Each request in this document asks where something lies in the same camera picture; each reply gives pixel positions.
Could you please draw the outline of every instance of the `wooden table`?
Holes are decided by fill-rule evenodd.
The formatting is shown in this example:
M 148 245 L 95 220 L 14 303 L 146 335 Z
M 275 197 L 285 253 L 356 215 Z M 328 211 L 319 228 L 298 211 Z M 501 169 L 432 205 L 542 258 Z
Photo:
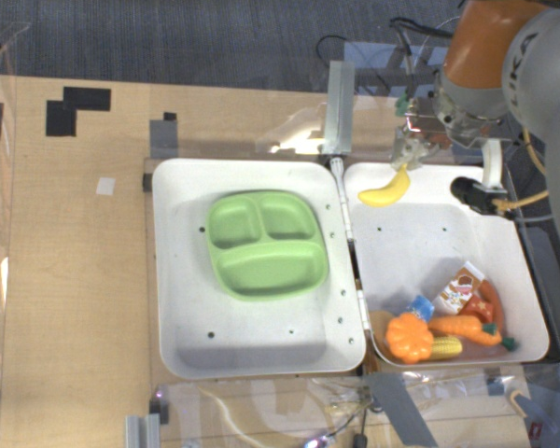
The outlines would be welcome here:
M 111 110 L 79 111 L 77 137 L 46 137 L 46 101 L 62 100 L 64 86 L 111 89 Z M 182 148 L 241 154 L 326 96 L 28 77 L 16 79 L 16 91 L 0 448 L 122 447 L 125 417 L 146 415 L 152 395 L 141 184 L 149 121 L 174 112 Z M 385 102 L 361 100 L 355 146 L 389 150 L 399 122 L 392 115 Z M 113 195 L 96 194 L 102 177 L 116 179 Z M 527 446 L 519 420 L 487 417 L 457 429 Z M 371 446 L 396 439 L 385 421 L 370 425 Z

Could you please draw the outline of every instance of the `tabletop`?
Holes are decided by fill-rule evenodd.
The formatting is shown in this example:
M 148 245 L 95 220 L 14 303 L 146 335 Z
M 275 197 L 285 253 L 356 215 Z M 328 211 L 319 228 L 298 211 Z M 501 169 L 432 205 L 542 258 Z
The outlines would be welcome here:
M 8 85 L 16 92 L 15 111 L 5 116 L 16 118 L 16 149 L 0 347 L 0 447 L 121 447 L 124 419 L 147 414 L 154 378 L 160 384 L 180 383 L 170 374 L 158 374 L 163 369 L 154 369 L 157 355 L 152 353 L 142 186 L 151 155 L 150 122 L 175 114 L 180 155 L 256 158 L 254 142 L 272 141 L 270 133 L 276 137 L 287 122 L 302 118 L 319 129 L 319 108 L 327 95 L 30 77 Z M 110 90 L 110 107 L 79 109 L 75 137 L 47 136 L 48 102 L 62 101 L 65 88 Z M 401 122 L 393 104 L 386 98 L 356 99 L 354 147 L 387 158 Z M 276 406 L 297 413 L 306 382 L 284 383 L 283 401 Z M 187 389 L 182 386 L 180 399 Z M 236 408 L 245 388 L 237 390 L 225 395 L 234 398 L 229 406 L 238 410 L 239 420 L 249 418 L 248 408 Z M 430 429 L 449 440 L 479 437 L 488 445 L 507 436 L 508 446 L 527 446 L 518 414 L 509 407 L 491 416 L 495 402 L 487 394 L 482 400 L 487 407 L 483 418 L 469 415 L 456 424 L 449 420 L 455 416 L 455 400 L 445 401 L 449 407 L 443 413 L 448 414 L 429 420 Z M 501 401 L 497 406 L 502 408 Z M 200 410 L 202 415 L 224 413 L 219 404 L 210 412 Z M 249 437 L 229 435 L 219 422 L 202 423 L 202 446 L 294 442 L 248 425 L 238 423 L 255 430 L 255 444 Z M 359 421 L 345 433 L 352 436 L 357 427 Z M 174 423 L 162 428 L 164 448 L 180 446 L 174 429 Z M 368 435 L 371 445 L 399 446 L 383 415 L 370 417 Z M 344 435 L 342 446 L 347 440 Z

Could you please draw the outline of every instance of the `plastic container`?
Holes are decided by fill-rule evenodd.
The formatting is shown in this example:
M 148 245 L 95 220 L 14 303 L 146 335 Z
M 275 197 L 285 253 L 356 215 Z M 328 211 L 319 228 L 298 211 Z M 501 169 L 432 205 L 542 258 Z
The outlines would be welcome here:
M 411 186 L 397 203 L 374 208 L 358 200 L 360 191 L 381 187 L 393 174 L 389 164 L 359 163 L 344 175 L 366 308 L 355 286 L 336 183 L 326 168 L 294 161 L 162 163 L 153 176 L 153 198 L 161 356 L 169 370 L 188 379 L 349 371 L 365 354 L 363 321 L 368 308 L 398 315 L 418 295 L 433 300 L 466 261 L 498 289 L 507 335 L 516 339 L 518 348 L 508 352 L 500 346 L 471 347 L 455 359 L 415 367 L 542 358 L 549 336 L 514 223 L 480 216 L 450 194 L 453 179 L 481 179 L 482 169 L 428 165 L 410 172 Z M 220 257 L 238 242 L 283 242 L 271 236 L 274 230 L 262 219 L 228 237 L 212 220 L 207 222 L 216 202 L 253 191 L 288 192 L 311 208 L 329 267 L 315 290 L 252 301 L 249 298 L 259 297 L 260 291 L 241 299 L 218 282 L 208 236 L 213 236 Z M 249 201 L 256 207 L 247 209 L 246 203 L 237 214 L 261 217 L 259 203 Z M 301 233 L 306 237 L 291 236 L 290 242 L 310 242 L 310 232 Z M 374 334 L 374 339 L 383 337 Z M 386 362 L 411 369 L 380 343 L 375 349 Z
M 212 267 L 231 295 L 269 301 L 313 290 L 328 276 L 324 240 L 311 208 L 281 191 L 226 196 L 206 225 Z

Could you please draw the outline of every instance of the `yellow banana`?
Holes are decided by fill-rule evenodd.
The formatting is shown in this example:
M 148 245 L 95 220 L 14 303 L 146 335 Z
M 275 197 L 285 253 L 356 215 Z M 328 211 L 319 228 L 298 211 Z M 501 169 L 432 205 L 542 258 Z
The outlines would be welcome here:
M 379 189 L 364 190 L 358 194 L 358 198 L 366 205 L 385 207 L 404 196 L 410 185 L 411 179 L 407 173 L 407 165 L 403 164 L 387 185 Z

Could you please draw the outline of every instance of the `metal bracket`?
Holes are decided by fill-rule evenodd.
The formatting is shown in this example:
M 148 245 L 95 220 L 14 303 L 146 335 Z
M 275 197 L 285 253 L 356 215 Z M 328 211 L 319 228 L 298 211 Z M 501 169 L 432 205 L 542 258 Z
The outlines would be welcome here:
M 489 189 L 502 189 L 502 145 L 499 139 L 488 138 L 482 141 L 483 180 Z
M 160 448 L 160 416 L 127 416 L 125 441 L 125 448 Z
M 429 448 L 438 446 L 399 373 L 371 373 L 365 376 L 365 381 L 403 444 Z
M 363 290 L 357 291 L 358 310 L 361 312 L 361 322 L 363 323 L 363 330 L 371 330 L 370 314 L 367 308 L 367 301 L 365 301 L 365 294 Z
M 323 154 L 346 154 L 353 145 L 355 64 L 330 62 Z

